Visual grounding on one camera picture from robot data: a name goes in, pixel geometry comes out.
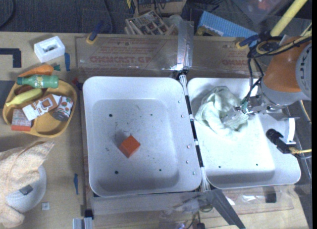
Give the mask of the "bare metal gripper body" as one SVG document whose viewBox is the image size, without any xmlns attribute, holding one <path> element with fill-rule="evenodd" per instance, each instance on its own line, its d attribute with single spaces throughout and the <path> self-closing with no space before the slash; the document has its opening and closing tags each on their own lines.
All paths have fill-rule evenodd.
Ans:
<svg viewBox="0 0 317 229">
<path fill-rule="evenodd" d="M 282 109 L 282 106 L 273 103 L 263 94 L 244 98 L 240 107 L 245 114 L 266 114 Z"/>
</svg>

